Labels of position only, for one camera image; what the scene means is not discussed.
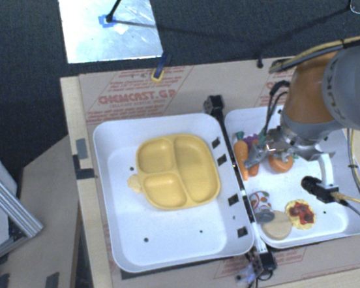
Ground tan round biscuit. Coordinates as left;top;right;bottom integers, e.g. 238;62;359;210
258;208;294;243

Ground small can with orange print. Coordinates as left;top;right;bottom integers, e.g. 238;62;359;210
248;189;276;225

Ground thin black and white rod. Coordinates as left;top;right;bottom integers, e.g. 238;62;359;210
213;104;268;259

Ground black cylinder on white bracket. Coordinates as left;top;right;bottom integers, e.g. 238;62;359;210
297;150;342;207

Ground purple grapes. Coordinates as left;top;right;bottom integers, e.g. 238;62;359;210
242;132;262;153

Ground brown cardboard board red print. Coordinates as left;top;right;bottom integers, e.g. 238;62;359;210
78;39;360;288

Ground white plastic tray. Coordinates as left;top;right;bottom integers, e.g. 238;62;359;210
91;103;258;277
222;93;360;255

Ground yellow divided plate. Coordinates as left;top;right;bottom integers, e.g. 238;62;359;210
132;129;225;216

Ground yellow pizza slice red topping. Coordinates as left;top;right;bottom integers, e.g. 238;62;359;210
283;197;318;233

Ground orange round toy food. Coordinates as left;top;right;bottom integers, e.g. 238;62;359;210
267;149;296;176

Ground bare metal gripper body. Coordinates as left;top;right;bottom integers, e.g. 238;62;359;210
256;119;337;168

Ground pale yellow toy food piece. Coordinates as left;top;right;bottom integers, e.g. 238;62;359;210
126;172;143;195

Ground orange carrot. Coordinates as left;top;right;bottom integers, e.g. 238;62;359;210
231;131;254;182

